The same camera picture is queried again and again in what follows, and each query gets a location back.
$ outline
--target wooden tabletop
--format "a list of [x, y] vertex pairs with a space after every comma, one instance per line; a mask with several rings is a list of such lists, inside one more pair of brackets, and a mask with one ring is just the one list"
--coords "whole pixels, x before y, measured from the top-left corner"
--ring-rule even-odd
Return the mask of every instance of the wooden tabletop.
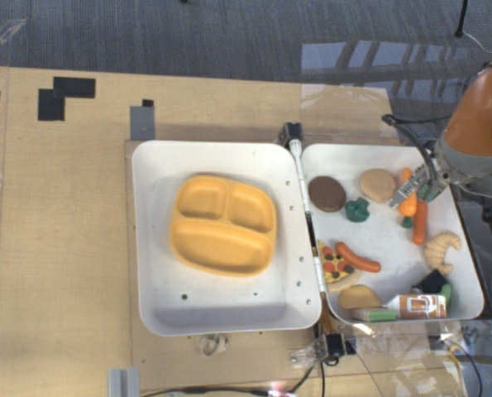
[[[63, 122], [38, 121], [38, 90], [53, 88], [55, 76], [96, 79], [95, 98], [67, 98]], [[38, 69], [10, 69], [7, 84], [0, 396], [103, 396], [108, 369], [128, 366], [140, 367], [143, 390], [303, 374], [290, 369], [288, 350], [308, 343], [309, 330], [232, 334], [229, 350], [211, 359], [200, 337], [141, 331], [130, 280], [130, 106], [154, 101], [159, 139], [273, 141], [285, 122], [301, 122], [310, 141], [390, 143], [384, 90]], [[363, 358], [347, 356], [327, 374], [340, 395], [354, 395], [355, 384], [380, 395], [376, 379], [389, 386], [387, 372], [371, 376]]]

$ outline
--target yellow divided plate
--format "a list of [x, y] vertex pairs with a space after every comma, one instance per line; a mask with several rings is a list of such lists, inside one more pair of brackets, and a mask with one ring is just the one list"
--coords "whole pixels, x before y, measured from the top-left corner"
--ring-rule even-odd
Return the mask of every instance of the yellow divided plate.
[[170, 246], [183, 263], [213, 274], [253, 276], [273, 258], [277, 217], [271, 198], [243, 182], [199, 175], [174, 201]]

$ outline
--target toy hot dog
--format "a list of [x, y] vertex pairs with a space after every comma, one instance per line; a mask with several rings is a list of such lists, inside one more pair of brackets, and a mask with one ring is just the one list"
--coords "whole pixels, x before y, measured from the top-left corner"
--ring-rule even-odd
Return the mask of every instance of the toy hot dog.
[[355, 268], [372, 273], [381, 271], [380, 263], [378, 263], [377, 261], [368, 261], [367, 259], [358, 256], [344, 242], [338, 242], [335, 248], [336, 248], [336, 253], [339, 256], [341, 256], [345, 260], [345, 262], [348, 263], [349, 265], [352, 265]]

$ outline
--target toy food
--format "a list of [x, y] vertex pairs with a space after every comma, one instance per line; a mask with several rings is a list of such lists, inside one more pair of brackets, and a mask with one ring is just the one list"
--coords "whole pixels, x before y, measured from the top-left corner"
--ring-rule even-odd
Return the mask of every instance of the toy food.
[[367, 272], [380, 272], [381, 264], [377, 261], [368, 261], [363, 257], [359, 257], [354, 251], [352, 251], [344, 242], [338, 242], [335, 246], [336, 253], [341, 256], [347, 263], [351, 264], [355, 268], [366, 270]]
[[438, 270], [432, 270], [414, 288], [420, 289], [423, 293], [436, 294], [445, 284], [447, 284], [446, 278]]
[[441, 232], [426, 243], [424, 255], [429, 269], [437, 269], [443, 275], [453, 270], [453, 265], [444, 264], [444, 255], [449, 246], [456, 250], [461, 248], [461, 239], [453, 232]]
[[322, 272], [331, 293], [354, 285], [361, 277], [361, 271], [344, 261], [333, 249], [318, 241]]
[[401, 294], [387, 303], [402, 319], [440, 319], [446, 317], [446, 299], [440, 294]]
[[421, 246], [426, 241], [428, 223], [428, 204], [422, 200], [417, 203], [417, 212], [414, 214], [413, 242]]
[[413, 219], [411, 217], [406, 216], [402, 221], [402, 228], [411, 229], [413, 227]]
[[393, 197], [396, 183], [393, 176], [383, 169], [371, 169], [360, 177], [361, 191], [369, 199], [384, 202]]
[[444, 284], [439, 291], [439, 294], [444, 296], [444, 299], [446, 299], [446, 307], [448, 307], [451, 300], [451, 285]]
[[312, 203], [323, 212], [337, 212], [345, 205], [346, 192], [341, 184], [329, 176], [318, 176], [308, 184]]
[[391, 322], [396, 320], [396, 312], [387, 308], [351, 309], [351, 316], [356, 321]]
[[352, 287], [358, 280], [361, 278], [361, 270], [354, 269], [354, 272], [346, 276], [341, 280], [337, 280], [336, 282], [328, 282], [327, 289], [329, 293], [339, 293], [344, 289]]
[[345, 206], [346, 218], [351, 222], [364, 222], [370, 216], [367, 208], [369, 202], [359, 197], [355, 202], [350, 201]]
[[[402, 184], [411, 177], [411, 170], [404, 169], [402, 174]], [[400, 205], [398, 210], [406, 217], [412, 217], [417, 212], [417, 193], [411, 193]]]
[[366, 285], [353, 285], [339, 294], [338, 304], [344, 309], [367, 309], [381, 307], [380, 297]]
[[170, 247], [184, 264], [212, 274], [253, 276], [273, 259], [277, 215], [252, 185], [211, 175], [186, 180], [174, 201]]

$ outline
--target cable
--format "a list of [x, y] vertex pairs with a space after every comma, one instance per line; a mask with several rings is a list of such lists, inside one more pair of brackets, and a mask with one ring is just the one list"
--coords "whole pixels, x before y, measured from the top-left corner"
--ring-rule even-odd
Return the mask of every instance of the cable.
[[[297, 384], [295, 384], [290, 390], [289, 393], [294, 393], [299, 389], [299, 387], [308, 379], [310, 374], [313, 371], [313, 368], [317, 365], [317, 362], [313, 364], [313, 366], [306, 371], [304, 374], [303, 378], [299, 380]], [[325, 377], [324, 377], [324, 370], [321, 369], [322, 371], [322, 380], [323, 380], [323, 396], [324, 396], [324, 388], [325, 388]], [[269, 391], [266, 390], [256, 390], [256, 389], [247, 389], [247, 388], [238, 388], [238, 387], [185, 387], [185, 388], [173, 388], [169, 390], [162, 390], [162, 391], [152, 391], [148, 394], [144, 394], [141, 397], [156, 397], [157, 395], [166, 395], [168, 393], [184, 393], [186, 395], [200, 395], [200, 394], [206, 394], [209, 392], [218, 392], [218, 391], [231, 391], [234, 393], [243, 393], [243, 394], [249, 394], [249, 395], [258, 395], [261, 397], [267, 397], [270, 395]]]
[[455, 369], [457, 369], [457, 377], [459, 378], [459, 386], [464, 389], [465, 384], [464, 384], [464, 379], [462, 378], [462, 373], [461, 373], [461, 363], [459, 360], [456, 358], [455, 353], [451, 350], [451, 348], [447, 348], [448, 353], [450, 354], [450, 359], [453, 361], [453, 364], [455, 365]]
[[[466, 356], [466, 358], [468, 359], [468, 361], [471, 363], [471, 365], [473, 366], [474, 368], [474, 371], [475, 371], [475, 374], [477, 375], [477, 380], [479, 381], [479, 393], [477, 394], [479, 397], [481, 397], [483, 395], [483, 380], [481, 379], [480, 377], [480, 373], [479, 373], [479, 369], [477, 368], [477, 365], [476, 363], [474, 362], [474, 359], [473, 357], [470, 355], [469, 352], [467, 352], [465, 350], [465, 348], [463, 346], [461, 346], [460, 344], [450, 340], [450, 339], [445, 339], [443, 340], [443, 342], [446, 342], [446, 341], [449, 341], [453, 347], [456, 347], [458, 348], [459, 350], [461, 350], [464, 355]], [[449, 347], [448, 345], [446, 345], [446, 347], [448, 348], [448, 350], [450, 352], [453, 352], [454, 348], [453, 347]]]
[[492, 55], [492, 50], [488, 50], [486, 47], [484, 47], [482, 45], [482, 43], [477, 40], [473, 35], [469, 34], [468, 32], [466, 31], [463, 31], [464, 32], [464, 35], [467, 36], [468, 38], [470, 38], [472, 41], [474, 41], [484, 52], [486, 53], [489, 53]]
[[429, 154], [426, 152], [426, 149], [423, 147], [422, 143], [418, 140], [417, 136], [415, 136], [408, 128], [406, 128], [402, 123], [397, 123], [396, 118], [387, 114], [381, 117], [382, 121], [384, 121], [387, 125], [395, 127], [398, 131], [403, 132], [405, 136], [414, 144], [414, 146], [418, 149], [418, 152], [424, 159], [424, 163], [429, 168], [429, 176], [430, 176], [430, 184], [435, 184], [438, 179], [437, 170], [435, 169], [435, 165], [433, 164]]
[[269, 392], [266, 390], [253, 390], [253, 389], [248, 390], [247, 388], [235, 388], [235, 387], [187, 387], [187, 388], [178, 388], [178, 389], [152, 392], [149, 394], [142, 395], [141, 397], [155, 397], [157, 395], [165, 395], [168, 393], [184, 393], [186, 395], [200, 395], [200, 394], [206, 394], [206, 393], [218, 392], [218, 391], [226, 391], [226, 392], [231, 391], [233, 393], [259, 395], [261, 397], [269, 396]]
[[312, 373], [313, 371], [313, 368], [316, 366], [316, 363], [313, 364], [313, 366], [308, 369], [306, 371], [306, 373], [304, 374], [303, 378], [297, 383], [295, 384], [292, 388], [290, 388], [289, 392], [290, 393], [294, 393], [295, 391], [297, 391], [299, 389], [299, 387], [304, 384], [304, 381], [306, 381], [308, 379], [308, 377], [310, 376], [310, 374]]
[[446, 121], [451, 117], [451, 115], [443, 116], [443, 117], [432, 117], [430, 119], [424, 119], [421, 121], [409, 121], [408, 119], [399, 119], [393, 115], [391, 117], [398, 123], [399, 125], [410, 125], [410, 124], [419, 124], [419, 123], [430, 123], [430, 122], [439, 122]]
[[319, 362], [321, 366], [321, 397], [325, 397], [325, 389], [327, 388], [326, 379], [325, 379], [325, 368], [322, 365], [322, 362]]

